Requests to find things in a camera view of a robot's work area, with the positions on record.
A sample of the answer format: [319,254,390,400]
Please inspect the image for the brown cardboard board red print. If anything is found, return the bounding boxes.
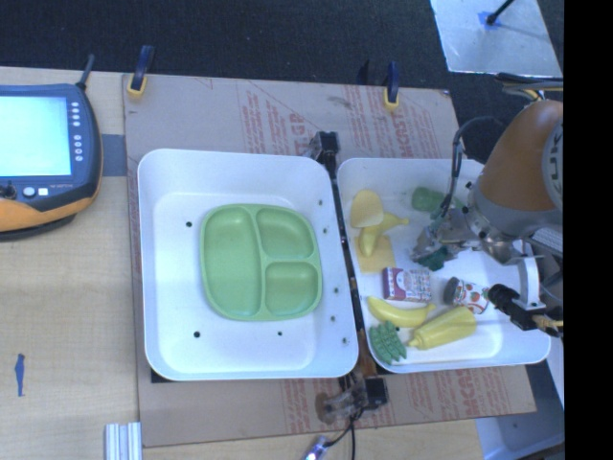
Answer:
[122,73,538,449]

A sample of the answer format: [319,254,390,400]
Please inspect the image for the yellow cheese slice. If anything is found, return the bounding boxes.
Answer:
[354,235,397,274]

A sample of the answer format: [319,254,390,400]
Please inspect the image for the green pea pods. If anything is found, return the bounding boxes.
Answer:
[368,320,409,366]

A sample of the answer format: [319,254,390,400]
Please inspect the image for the white plastic tray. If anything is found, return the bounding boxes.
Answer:
[336,157,553,375]
[137,148,360,382]

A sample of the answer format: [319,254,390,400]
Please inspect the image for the green divided plate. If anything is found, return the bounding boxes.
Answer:
[199,203,324,323]

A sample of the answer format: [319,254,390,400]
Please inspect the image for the pale yellow crisp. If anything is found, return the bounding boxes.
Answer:
[350,189,385,230]

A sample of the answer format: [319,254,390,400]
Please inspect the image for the black cylinder on white bracket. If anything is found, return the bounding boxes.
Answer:
[487,254,553,337]

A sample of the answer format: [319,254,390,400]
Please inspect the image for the yellow mustard bottle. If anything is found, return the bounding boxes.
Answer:
[407,306,478,352]

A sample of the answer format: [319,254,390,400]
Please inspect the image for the small yellow banana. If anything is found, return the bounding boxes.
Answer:
[357,212,411,259]

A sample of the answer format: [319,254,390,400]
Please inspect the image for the dark green broccoli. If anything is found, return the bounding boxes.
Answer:
[411,249,452,272]

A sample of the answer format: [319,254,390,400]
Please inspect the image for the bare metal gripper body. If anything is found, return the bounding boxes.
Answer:
[415,206,524,265]

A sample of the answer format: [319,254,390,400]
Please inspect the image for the strawberry print jar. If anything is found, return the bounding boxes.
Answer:
[443,277,491,315]

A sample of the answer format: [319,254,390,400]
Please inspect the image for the light green toy vegetable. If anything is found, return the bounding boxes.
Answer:
[411,186,465,214]

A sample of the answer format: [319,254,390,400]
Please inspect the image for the thin black and white rod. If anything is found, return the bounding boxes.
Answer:
[323,149,373,378]

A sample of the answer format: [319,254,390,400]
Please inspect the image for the large yellow banana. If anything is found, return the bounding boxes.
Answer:
[366,295,438,329]

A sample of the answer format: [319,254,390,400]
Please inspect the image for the black block with thin wires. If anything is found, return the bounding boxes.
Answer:
[313,130,340,160]
[364,377,389,407]

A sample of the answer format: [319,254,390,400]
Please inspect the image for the small printed carton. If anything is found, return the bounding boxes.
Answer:
[381,266,433,303]

